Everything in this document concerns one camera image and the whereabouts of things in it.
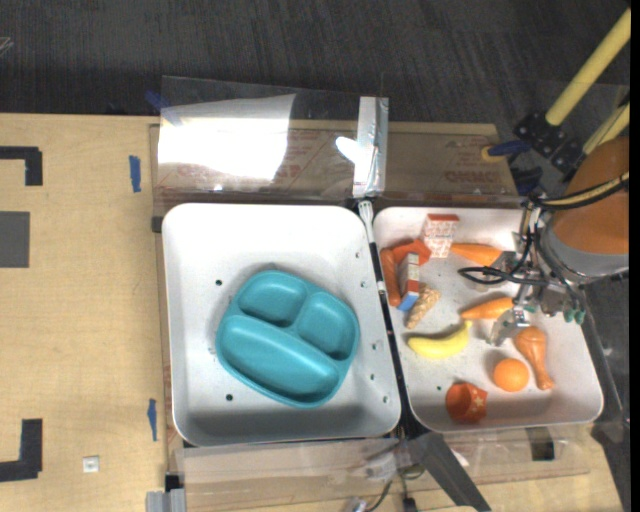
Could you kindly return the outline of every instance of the gray square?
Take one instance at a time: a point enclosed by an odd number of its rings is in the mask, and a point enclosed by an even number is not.
[[[29,212],[0,212],[0,268],[29,267]]]

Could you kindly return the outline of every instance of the yellow tube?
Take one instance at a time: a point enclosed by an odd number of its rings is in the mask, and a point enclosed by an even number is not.
[[[547,112],[545,117],[550,125],[562,124],[630,38],[631,8],[627,8]]]
[[[600,127],[593,133],[589,140],[585,142],[582,150],[585,155],[591,153],[596,147],[603,142],[607,142],[611,139],[615,139],[620,132],[629,125],[631,117],[631,102],[618,107],[609,118],[600,125]]]

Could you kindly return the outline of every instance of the yellow banana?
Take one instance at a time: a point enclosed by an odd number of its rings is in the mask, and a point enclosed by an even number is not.
[[[461,352],[469,343],[469,328],[473,322],[465,320],[464,324],[446,338],[433,339],[424,336],[409,338],[409,347],[418,355],[429,359],[444,359]]]

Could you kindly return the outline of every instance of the wooden surface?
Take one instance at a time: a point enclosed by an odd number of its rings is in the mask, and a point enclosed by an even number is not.
[[[0,161],[0,210],[31,212],[30,268],[0,269],[0,461],[17,459],[22,419],[44,422],[43,471],[36,480],[0,483],[0,510],[141,511],[146,492],[163,486],[149,176],[149,126],[157,122],[0,114],[0,145],[44,154],[43,187],[24,186],[22,162]],[[129,155],[141,159],[140,193],[132,190]],[[602,449],[588,436],[584,443],[587,474],[480,490],[497,512],[621,510]],[[83,473],[82,458],[91,455],[100,456],[100,471]],[[414,497],[423,509],[452,510],[442,491]],[[277,509],[340,511],[343,504]],[[401,510],[400,498],[378,510]]]

